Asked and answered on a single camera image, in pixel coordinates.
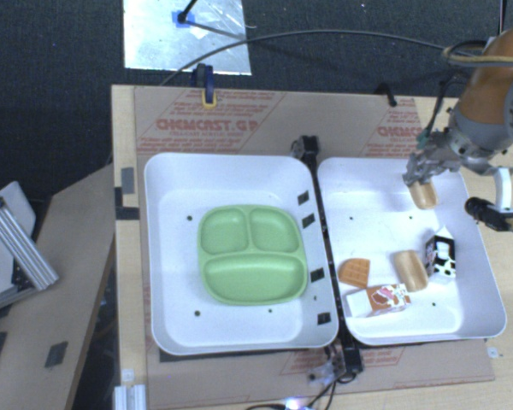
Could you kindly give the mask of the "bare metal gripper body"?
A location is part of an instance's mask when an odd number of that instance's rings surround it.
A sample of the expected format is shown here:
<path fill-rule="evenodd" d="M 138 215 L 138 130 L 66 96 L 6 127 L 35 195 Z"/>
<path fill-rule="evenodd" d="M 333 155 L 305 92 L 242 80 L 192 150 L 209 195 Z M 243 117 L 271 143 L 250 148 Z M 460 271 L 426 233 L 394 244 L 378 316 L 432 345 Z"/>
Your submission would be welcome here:
<path fill-rule="evenodd" d="M 494 155 L 493 150 L 483 149 L 459 131 L 424 131 L 416 139 L 416 152 L 411 158 L 418 160 L 421 174 L 425 163 L 437 163 L 439 174 L 446 170 L 456 172 L 461 167 L 476 174 L 492 174 L 490 159 Z"/>

